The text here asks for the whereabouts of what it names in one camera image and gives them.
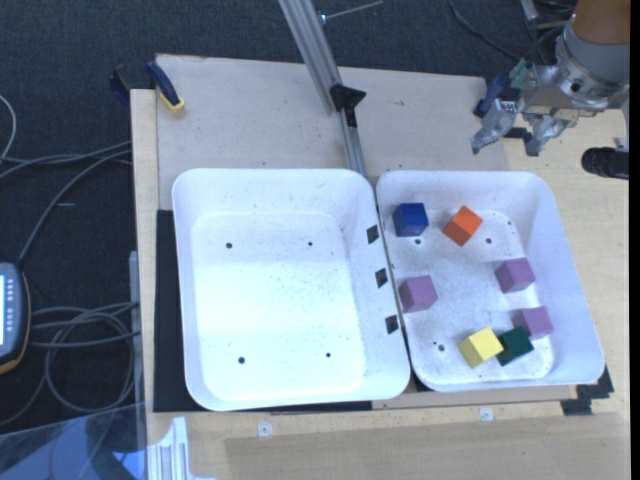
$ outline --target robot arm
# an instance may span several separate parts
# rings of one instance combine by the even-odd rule
[[[557,39],[555,64],[516,66],[510,83],[520,96],[514,103],[494,99],[488,91],[482,129],[471,138],[474,153],[509,133],[518,114],[531,126],[525,141],[530,156],[579,118],[606,109],[626,109],[628,126],[630,23],[631,0],[578,0]],[[627,138],[618,149],[589,150],[583,166],[594,174],[628,179],[628,154]]]

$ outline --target wooden table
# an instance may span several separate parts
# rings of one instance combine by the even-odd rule
[[[460,79],[450,78],[458,93]],[[433,100],[446,99],[442,88],[447,77],[431,80],[427,86],[438,87]],[[468,87],[468,94],[458,94],[458,103],[451,100],[461,114],[477,98],[478,80],[469,79]],[[150,444],[164,436],[173,418],[184,416],[190,469],[201,477],[335,478],[336,471],[342,471],[343,478],[371,479],[389,478],[390,471],[397,471],[398,478],[424,478],[425,471],[437,471],[439,478],[486,478],[481,473],[485,471],[514,478],[518,471],[522,479],[630,478],[629,184],[589,175],[579,163],[587,148],[611,145],[614,138],[625,136],[620,112],[585,119],[552,141],[539,158],[527,157],[516,140],[492,146],[501,148],[507,168],[538,174],[556,197],[615,388],[609,398],[593,400],[595,417],[567,417],[562,412],[559,400],[575,398],[575,386],[446,395],[408,389],[397,399],[376,402],[372,411],[352,413],[176,414],[151,410],[155,224],[166,199],[160,191],[166,182],[159,174],[158,122],[166,109],[159,107],[154,91],[134,90],[131,98]],[[487,417],[493,421],[481,423]],[[273,436],[258,439],[258,424],[264,421],[271,423]]]

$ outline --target black connector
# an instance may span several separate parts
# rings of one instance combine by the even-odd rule
[[[629,179],[629,151],[622,148],[590,148],[582,155],[582,168],[603,178]]]

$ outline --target metal bar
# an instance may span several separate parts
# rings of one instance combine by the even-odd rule
[[[331,97],[331,88],[343,84],[318,12],[311,0],[278,1],[318,94],[327,112],[333,114],[337,110]],[[349,126],[344,109],[340,111],[340,114],[347,165],[350,169],[366,177],[367,172],[358,129],[355,126]]]

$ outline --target orange cube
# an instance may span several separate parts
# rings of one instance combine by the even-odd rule
[[[442,232],[462,247],[478,230],[480,224],[482,218],[463,205]]]

